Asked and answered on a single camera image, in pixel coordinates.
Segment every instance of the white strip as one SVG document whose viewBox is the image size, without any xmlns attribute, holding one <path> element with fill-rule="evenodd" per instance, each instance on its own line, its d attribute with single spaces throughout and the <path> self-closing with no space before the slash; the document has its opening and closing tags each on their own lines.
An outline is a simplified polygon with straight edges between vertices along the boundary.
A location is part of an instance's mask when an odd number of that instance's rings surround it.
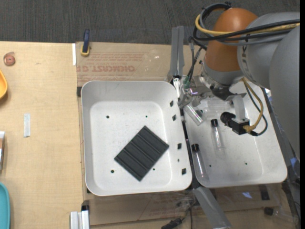
<svg viewBox="0 0 305 229">
<path fill-rule="evenodd" d="M 73 65 L 76 65 L 76 44 L 72 43 L 72 57 L 73 57 Z"/>
<path fill-rule="evenodd" d="M 23 137 L 28 137 L 31 135 L 31 115 L 26 113 L 23 115 Z"/>
</svg>

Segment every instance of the glass vial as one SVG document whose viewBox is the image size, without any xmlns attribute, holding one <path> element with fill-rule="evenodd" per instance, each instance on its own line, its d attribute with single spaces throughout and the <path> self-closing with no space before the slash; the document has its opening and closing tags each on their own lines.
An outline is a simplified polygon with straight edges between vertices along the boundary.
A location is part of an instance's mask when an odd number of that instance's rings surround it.
<svg viewBox="0 0 305 229">
<path fill-rule="evenodd" d="M 219 130 L 217 119 L 211 120 L 211 138 L 212 138 L 213 147 L 216 152 L 216 156 L 220 158 L 224 158 L 225 157 L 224 142 Z"/>
<path fill-rule="evenodd" d="M 288 211 L 284 211 L 280 208 L 270 208 L 270 207 L 265 207 L 264 208 L 264 213 L 267 216 L 271 216 L 272 219 L 276 220 L 279 223 L 289 223 L 296 225 L 299 222 L 299 218 L 296 215 L 292 215 Z"/>
<path fill-rule="evenodd" d="M 192 118 L 196 125 L 200 125 L 206 120 L 205 112 L 201 112 L 198 107 L 192 106 L 192 103 L 185 106 L 184 111 Z"/>
<path fill-rule="evenodd" d="M 207 181 L 209 177 L 198 144 L 192 145 L 192 155 L 197 179 Z"/>
</svg>

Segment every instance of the gray carpet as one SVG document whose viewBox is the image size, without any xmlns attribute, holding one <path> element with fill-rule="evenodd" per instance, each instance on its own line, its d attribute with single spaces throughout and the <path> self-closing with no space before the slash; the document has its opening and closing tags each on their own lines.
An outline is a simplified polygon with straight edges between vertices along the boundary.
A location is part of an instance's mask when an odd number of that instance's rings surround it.
<svg viewBox="0 0 305 229">
<path fill-rule="evenodd" d="M 192 34 L 202 6 L 230 1 L 256 15 L 300 11 L 300 0 L 0 0 L 0 41 L 171 43 L 171 29 Z M 207 27 L 213 26 L 213 17 Z"/>
</svg>

